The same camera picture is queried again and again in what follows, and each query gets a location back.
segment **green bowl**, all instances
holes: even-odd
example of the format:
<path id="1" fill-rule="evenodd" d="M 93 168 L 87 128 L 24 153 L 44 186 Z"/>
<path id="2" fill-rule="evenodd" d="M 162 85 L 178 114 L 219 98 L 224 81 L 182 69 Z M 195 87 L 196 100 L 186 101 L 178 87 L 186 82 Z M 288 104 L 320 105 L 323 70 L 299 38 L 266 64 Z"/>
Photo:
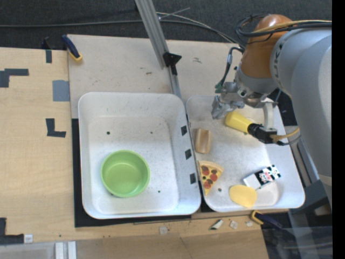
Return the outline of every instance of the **green bowl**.
<path id="1" fill-rule="evenodd" d="M 105 158 L 101 166 L 101 179 L 106 189 L 115 196 L 136 196 L 146 189 L 150 169 L 139 154 L 121 150 Z"/>

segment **yellow cylinder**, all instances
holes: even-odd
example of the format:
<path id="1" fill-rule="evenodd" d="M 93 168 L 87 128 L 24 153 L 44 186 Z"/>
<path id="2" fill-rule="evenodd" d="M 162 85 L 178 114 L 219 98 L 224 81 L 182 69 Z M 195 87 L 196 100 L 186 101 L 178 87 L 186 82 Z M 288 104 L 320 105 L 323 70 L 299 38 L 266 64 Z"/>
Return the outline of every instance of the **yellow cylinder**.
<path id="1" fill-rule="evenodd" d="M 225 124 L 236 130 L 247 133 L 248 126 L 253 122 L 239 114 L 237 111 L 229 112 L 225 117 Z"/>

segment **pizza slice toy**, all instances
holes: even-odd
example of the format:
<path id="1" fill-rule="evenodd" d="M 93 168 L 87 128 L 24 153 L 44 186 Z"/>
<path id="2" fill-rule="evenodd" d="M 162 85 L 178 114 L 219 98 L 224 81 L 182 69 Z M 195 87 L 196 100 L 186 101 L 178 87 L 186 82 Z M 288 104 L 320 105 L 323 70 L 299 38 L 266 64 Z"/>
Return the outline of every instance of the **pizza slice toy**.
<path id="1" fill-rule="evenodd" d="M 211 188 L 222 175 L 224 168 L 214 162 L 204 160 L 198 161 L 198 165 L 201 176 L 201 184 L 204 189 L 204 194 L 207 196 Z"/>

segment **metal pole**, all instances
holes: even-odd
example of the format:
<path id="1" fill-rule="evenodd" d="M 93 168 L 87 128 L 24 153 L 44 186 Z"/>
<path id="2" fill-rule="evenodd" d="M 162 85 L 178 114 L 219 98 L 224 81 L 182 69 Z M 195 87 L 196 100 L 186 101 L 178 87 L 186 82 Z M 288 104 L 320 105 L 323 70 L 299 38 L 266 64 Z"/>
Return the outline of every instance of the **metal pole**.
<path id="1" fill-rule="evenodd" d="M 163 58 L 165 53 L 169 52 L 167 42 L 161 28 L 161 24 L 156 14 L 155 7 L 152 0 L 134 0 L 141 19 L 144 23 L 147 34 L 151 40 L 151 44 L 156 53 L 156 57 L 161 68 L 165 68 L 166 64 Z M 172 93 L 181 98 L 180 86 L 178 84 L 177 75 L 173 74 L 171 67 L 169 67 L 169 77 Z"/>

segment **black mat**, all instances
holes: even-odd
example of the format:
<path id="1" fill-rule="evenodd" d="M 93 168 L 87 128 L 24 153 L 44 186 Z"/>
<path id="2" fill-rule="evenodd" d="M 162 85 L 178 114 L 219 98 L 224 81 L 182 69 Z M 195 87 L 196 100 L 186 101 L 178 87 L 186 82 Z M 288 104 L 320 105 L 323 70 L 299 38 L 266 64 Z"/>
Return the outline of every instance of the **black mat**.
<path id="1" fill-rule="evenodd" d="M 98 227 L 110 226 L 113 224 L 149 222 L 149 221 L 171 221 L 188 220 L 190 215 L 183 216 L 155 216 L 155 217 L 134 217 L 125 219 L 99 220 L 89 216 L 82 206 L 81 191 L 81 169 L 80 169 L 80 144 L 79 144 L 79 120 L 72 119 L 72 145 L 73 145 L 73 182 L 74 182 L 74 226 L 75 227 Z"/>

